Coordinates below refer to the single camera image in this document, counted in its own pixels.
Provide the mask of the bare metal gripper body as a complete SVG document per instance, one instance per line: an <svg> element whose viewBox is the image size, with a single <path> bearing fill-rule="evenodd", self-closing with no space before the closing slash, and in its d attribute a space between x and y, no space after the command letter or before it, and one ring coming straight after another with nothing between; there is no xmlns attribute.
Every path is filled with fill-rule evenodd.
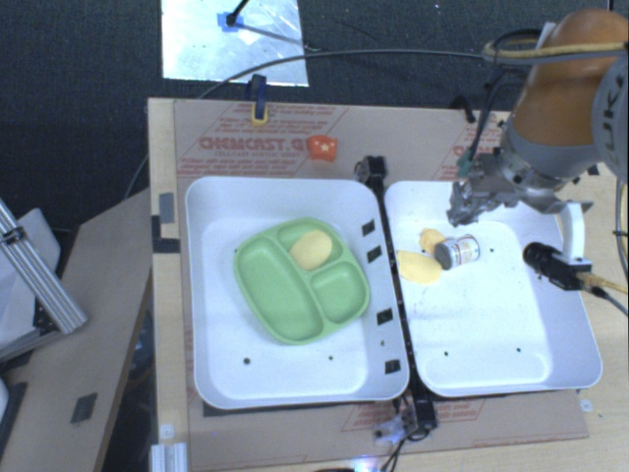
<svg viewBox="0 0 629 472"><path fill-rule="evenodd" d="M523 203L540 213L559 213L565 206L556 195L564 180L544 175L507 151L478 154L462 184L468 201L486 201L485 212Z"/></svg>

